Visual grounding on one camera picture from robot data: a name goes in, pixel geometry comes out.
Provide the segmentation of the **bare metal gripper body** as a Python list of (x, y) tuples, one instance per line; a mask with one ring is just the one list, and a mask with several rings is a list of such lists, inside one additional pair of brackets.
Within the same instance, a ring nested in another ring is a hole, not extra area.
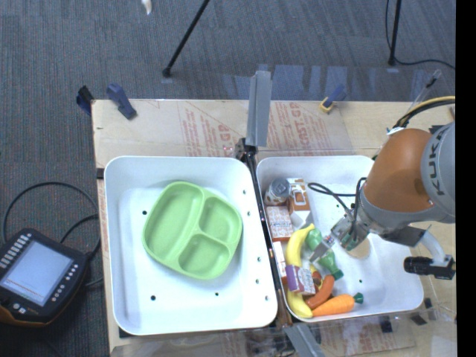
[(343, 216), (331, 229), (331, 234), (346, 251), (352, 251), (366, 240), (370, 233), (369, 225), (360, 217)]

